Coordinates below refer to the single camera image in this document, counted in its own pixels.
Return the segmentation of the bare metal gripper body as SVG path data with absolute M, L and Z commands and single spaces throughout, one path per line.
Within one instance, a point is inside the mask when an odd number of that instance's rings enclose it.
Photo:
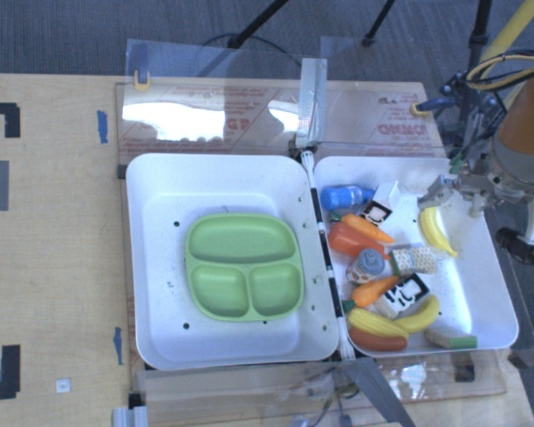
M 491 203 L 519 204 L 534 199 L 534 184 L 502 170 L 484 172 L 463 168 L 454 180 L 454 187 L 463 196 L 482 197 Z

